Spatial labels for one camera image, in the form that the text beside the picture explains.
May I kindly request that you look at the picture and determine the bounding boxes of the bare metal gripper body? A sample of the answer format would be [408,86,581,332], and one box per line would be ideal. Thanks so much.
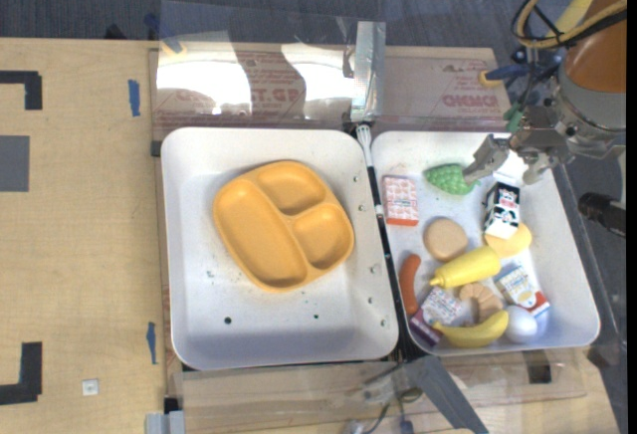
[507,105,627,165]

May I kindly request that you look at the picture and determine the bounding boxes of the green grapes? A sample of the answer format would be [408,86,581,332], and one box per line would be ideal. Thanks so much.
[423,163,482,197]

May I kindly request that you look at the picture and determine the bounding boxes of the cow print milk carton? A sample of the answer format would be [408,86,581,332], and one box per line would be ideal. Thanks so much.
[482,180,522,242]

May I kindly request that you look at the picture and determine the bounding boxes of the yellow round slice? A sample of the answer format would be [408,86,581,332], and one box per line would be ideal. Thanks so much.
[483,221,533,260]

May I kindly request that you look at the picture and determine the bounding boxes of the tan round biscuit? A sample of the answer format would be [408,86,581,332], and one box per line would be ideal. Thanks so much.
[422,217,470,264]

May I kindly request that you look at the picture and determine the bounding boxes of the brown cardboard board red print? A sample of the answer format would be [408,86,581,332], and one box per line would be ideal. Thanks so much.
[148,45,606,428]

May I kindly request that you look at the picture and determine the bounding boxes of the pink and white carton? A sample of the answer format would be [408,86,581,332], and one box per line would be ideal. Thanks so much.
[381,174,421,228]

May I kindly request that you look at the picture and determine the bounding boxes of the yellow mustard bottle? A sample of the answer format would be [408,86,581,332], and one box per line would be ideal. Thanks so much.
[428,245,503,291]

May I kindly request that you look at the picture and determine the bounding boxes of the white plastic tray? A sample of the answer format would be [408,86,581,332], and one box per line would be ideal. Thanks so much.
[370,129,602,357]
[159,125,400,371]

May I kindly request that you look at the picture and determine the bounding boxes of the white yellow red carton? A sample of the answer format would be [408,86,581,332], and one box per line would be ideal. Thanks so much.
[494,265,551,320]

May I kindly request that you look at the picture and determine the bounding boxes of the tan croissant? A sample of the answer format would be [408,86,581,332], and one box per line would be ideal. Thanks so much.
[458,281,506,325]

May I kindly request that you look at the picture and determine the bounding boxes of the orange sausage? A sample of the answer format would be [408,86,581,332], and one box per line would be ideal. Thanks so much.
[398,253,423,317]

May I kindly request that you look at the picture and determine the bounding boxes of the white egg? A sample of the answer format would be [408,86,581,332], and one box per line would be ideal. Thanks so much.
[504,305,539,345]

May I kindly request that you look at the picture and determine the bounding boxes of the white and purple carton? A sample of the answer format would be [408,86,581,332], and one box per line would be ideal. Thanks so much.
[408,286,465,349]

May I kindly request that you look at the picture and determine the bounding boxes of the yellow banana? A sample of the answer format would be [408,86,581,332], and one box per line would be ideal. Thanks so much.
[431,309,511,350]

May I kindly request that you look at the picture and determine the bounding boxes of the orange divided plate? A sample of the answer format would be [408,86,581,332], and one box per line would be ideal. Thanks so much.
[212,159,356,295]

